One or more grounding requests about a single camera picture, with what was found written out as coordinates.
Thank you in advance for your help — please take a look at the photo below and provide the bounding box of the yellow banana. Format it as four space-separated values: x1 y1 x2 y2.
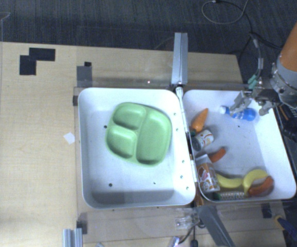
215 172 245 189
243 169 270 198

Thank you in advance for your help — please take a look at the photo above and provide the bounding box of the green divided plate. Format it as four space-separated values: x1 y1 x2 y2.
105 101 173 168

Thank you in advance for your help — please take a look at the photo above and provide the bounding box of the white and orange carton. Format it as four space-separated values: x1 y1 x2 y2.
195 153 221 193

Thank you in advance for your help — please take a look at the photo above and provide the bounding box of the black cylinder on white bracket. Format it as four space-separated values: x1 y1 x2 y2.
279 99 297 149

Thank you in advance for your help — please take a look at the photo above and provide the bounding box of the white and orange can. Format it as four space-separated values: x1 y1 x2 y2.
191 129 214 151

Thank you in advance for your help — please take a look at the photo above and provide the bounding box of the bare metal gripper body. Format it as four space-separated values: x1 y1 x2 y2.
250 64 297 107

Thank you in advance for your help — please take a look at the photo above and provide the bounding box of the blue and white bottle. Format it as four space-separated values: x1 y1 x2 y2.
219 105 257 122

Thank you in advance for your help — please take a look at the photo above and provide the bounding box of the red sausage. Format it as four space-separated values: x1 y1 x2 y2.
248 175 275 198

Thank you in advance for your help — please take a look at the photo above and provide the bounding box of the clear plastic bottle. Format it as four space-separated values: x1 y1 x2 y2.
212 191 247 202

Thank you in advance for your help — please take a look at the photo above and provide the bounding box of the orange sausage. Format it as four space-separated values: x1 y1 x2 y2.
208 147 227 163

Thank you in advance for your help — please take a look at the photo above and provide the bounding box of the orange carrot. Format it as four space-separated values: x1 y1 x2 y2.
189 108 209 136

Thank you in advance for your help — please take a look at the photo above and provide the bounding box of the white plastic tray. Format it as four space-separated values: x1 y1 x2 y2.
77 87 197 210
182 89 297 203

